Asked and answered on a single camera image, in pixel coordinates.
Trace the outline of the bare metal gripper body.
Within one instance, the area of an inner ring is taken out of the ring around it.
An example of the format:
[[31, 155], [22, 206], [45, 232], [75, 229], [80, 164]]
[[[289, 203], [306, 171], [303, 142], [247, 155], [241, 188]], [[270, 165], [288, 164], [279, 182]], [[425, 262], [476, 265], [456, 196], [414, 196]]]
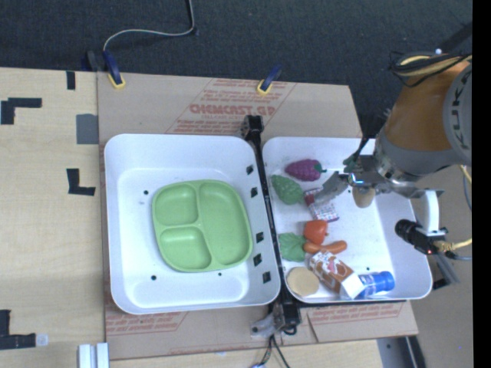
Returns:
[[423, 195], [416, 181], [420, 178], [399, 170], [386, 156], [360, 155], [347, 164], [348, 184], [362, 192], [396, 193], [407, 199]]

